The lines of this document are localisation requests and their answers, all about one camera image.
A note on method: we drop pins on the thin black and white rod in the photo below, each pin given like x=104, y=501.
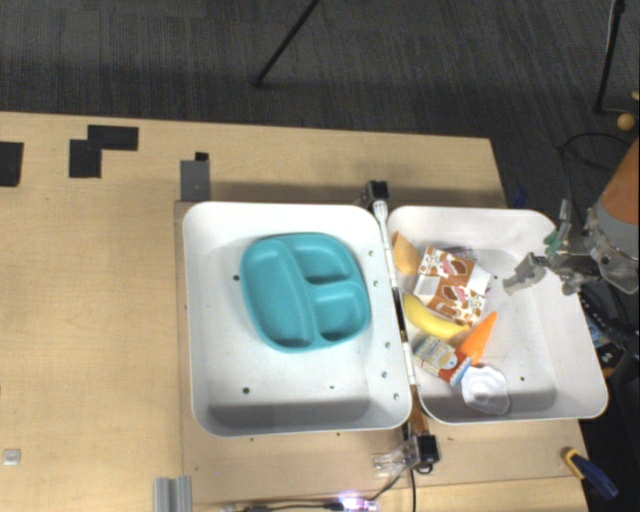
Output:
x=386, y=240

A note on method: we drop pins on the blue divided plate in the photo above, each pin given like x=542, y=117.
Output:
x=280, y=290

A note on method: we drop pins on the orange bread slice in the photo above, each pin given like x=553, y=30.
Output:
x=404, y=255

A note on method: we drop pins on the white, yellow and red carton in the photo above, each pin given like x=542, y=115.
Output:
x=437, y=357

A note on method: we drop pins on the orange carrot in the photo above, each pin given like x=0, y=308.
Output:
x=480, y=337

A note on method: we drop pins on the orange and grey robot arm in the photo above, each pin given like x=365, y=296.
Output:
x=622, y=195

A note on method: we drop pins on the yellow banana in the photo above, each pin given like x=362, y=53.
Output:
x=425, y=317

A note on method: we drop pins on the white plastic cup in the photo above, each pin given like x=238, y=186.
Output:
x=485, y=390

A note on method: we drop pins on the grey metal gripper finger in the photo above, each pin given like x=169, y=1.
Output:
x=525, y=272
x=573, y=284

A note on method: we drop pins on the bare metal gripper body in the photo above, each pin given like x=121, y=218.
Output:
x=617, y=265

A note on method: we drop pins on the brown and white printed carton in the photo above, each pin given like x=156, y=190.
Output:
x=450, y=262
x=460, y=302

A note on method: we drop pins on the white plastic tray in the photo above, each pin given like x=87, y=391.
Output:
x=280, y=390
x=545, y=360

